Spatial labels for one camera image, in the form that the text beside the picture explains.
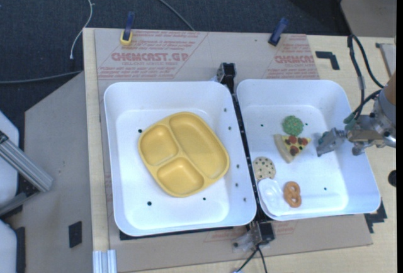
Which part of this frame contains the white rounded plastic piece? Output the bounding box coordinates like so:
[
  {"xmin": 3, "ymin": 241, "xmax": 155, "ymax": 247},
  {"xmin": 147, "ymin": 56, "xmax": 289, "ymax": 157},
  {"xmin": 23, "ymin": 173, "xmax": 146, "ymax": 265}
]
[{"xmin": 258, "ymin": 178, "xmax": 291, "ymax": 216}]

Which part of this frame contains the black block with wires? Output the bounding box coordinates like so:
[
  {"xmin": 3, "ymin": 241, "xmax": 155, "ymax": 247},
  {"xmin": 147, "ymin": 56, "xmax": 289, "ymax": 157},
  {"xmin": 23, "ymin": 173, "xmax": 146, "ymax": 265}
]
[
  {"xmin": 216, "ymin": 62, "xmax": 237, "ymax": 94},
  {"xmin": 247, "ymin": 221, "xmax": 276, "ymax": 247}
]

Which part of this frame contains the beige chocolate chip biscuit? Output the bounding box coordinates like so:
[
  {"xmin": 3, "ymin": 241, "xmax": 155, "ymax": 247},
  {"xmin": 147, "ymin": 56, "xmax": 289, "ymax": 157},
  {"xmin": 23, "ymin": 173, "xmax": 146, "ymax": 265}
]
[{"xmin": 252, "ymin": 156, "xmax": 277, "ymax": 181}]

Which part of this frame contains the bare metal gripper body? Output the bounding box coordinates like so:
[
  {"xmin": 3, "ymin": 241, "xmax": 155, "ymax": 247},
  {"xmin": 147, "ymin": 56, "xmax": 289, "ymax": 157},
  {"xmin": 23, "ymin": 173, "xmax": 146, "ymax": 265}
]
[{"xmin": 344, "ymin": 113, "xmax": 397, "ymax": 157}]

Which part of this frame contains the green doughnut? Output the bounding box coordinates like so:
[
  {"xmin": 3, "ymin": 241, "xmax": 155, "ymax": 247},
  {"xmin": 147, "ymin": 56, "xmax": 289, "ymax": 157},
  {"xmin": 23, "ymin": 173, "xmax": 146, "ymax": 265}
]
[{"xmin": 281, "ymin": 114, "xmax": 305, "ymax": 136}]

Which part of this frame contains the brown cardboard board red print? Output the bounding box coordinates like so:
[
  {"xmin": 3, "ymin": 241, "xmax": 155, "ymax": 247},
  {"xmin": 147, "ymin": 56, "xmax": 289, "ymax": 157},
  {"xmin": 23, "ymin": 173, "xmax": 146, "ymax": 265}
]
[{"xmin": 93, "ymin": 29, "xmax": 374, "ymax": 267}]

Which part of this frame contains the white plastic tray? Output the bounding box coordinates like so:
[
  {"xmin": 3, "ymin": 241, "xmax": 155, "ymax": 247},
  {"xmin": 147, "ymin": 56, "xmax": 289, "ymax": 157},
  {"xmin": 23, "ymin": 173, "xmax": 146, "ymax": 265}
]
[
  {"xmin": 236, "ymin": 78, "xmax": 382, "ymax": 221},
  {"xmin": 103, "ymin": 80, "xmax": 258, "ymax": 238}
]

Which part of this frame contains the yellow divided plate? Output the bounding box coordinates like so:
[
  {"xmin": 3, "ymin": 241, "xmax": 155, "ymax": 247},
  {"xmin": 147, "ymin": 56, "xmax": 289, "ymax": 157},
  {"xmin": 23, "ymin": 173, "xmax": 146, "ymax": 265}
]
[{"xmin": 137, "ymin": 111, "xmax": 231, "ymax": 198}]

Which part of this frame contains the thin black rod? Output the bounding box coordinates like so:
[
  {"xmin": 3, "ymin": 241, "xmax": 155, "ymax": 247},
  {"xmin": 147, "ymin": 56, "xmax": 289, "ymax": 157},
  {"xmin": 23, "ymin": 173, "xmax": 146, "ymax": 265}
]
[{"xmin": 230, "ymin": 89, "xmax": 261, "ymax": 226}]

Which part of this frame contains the pizza slice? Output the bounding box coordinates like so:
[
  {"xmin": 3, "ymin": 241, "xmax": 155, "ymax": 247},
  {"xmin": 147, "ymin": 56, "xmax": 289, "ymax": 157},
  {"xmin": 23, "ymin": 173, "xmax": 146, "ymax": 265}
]
[{"xmin": 273, "ymin": 133, "xmax": 312, "ymax": 164}]

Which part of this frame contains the orange pretzel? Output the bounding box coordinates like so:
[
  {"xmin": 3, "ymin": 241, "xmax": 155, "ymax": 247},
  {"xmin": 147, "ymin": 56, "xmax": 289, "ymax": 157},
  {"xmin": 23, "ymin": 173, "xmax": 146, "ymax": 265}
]
[{"xmin": 282, "ymin": 181, "xmax": 303, "ymax": 209}]

